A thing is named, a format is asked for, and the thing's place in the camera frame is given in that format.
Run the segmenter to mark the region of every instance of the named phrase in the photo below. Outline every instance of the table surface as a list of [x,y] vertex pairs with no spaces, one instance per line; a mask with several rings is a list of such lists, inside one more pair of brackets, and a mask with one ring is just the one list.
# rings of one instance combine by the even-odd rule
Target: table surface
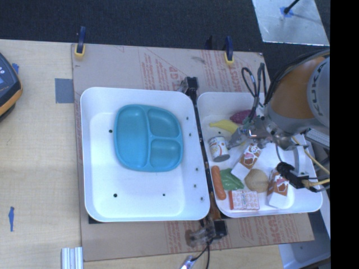
[[[0,268],[61,268],[80,247],[73,104],[56,103],[55,79],[72,79],[71,44],[0,40],[24,93],[0,123]],[[13,231],[8,214],[14,207]],[[85,262],[84,268],[179,268],[188,253]],[[195,268],[205,268],[206,254]],[[209,268],[283,268],[277,245],[210,252]]]

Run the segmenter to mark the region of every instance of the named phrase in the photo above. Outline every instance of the brown round object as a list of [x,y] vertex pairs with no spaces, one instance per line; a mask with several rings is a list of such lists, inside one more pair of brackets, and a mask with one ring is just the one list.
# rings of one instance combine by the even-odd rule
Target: brown round object
[[264,171],[252,168],[245,177],[245,183],[250,190],[261,193],[267,191],[269,179]]

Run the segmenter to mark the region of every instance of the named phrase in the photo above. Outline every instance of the yellow banana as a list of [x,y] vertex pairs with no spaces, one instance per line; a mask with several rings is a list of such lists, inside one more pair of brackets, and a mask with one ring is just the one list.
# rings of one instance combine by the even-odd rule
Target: yellow banana
[[233,134],[238,128],[238,125],[229,119],[221,119],[220,121],[218,121],[216,123],[209,123],[209,126],[225,129],[226,131],[230,132],[231,134]]

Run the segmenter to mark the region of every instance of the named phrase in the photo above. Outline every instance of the cardboard sheet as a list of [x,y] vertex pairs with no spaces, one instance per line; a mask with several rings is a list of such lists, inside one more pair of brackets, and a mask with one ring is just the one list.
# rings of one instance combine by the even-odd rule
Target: cardboard sheet
[[[94,87],[178,90],[181,81],[197,77],[198,96],[207,91],[248,92],[242,67],[257,75],[260,53],[234,52],[234,63],[224,60],[224,51],[86,45],[82,58],[74,55],[73,85],[77,164],[79,174],[81,238],[84,261],[154,256],[200,251],[186,243],[188,230],[201,228],[198,221],[98,223],[89,218],[84,205],[84,176],[81,148],[80,96]],[[269,77],[266,72],[267,85]],[[314,239],[308,214],[272,215],[225,219],[228,235],[211,249],[229,249],[311,241]]]

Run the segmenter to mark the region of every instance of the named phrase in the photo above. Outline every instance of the can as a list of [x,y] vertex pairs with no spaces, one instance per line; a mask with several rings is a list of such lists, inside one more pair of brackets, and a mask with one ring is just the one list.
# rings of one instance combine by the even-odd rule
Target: can
[[208,143],[213,161],[220,162],[229,159],[230,155],[223,136],[212,137]]

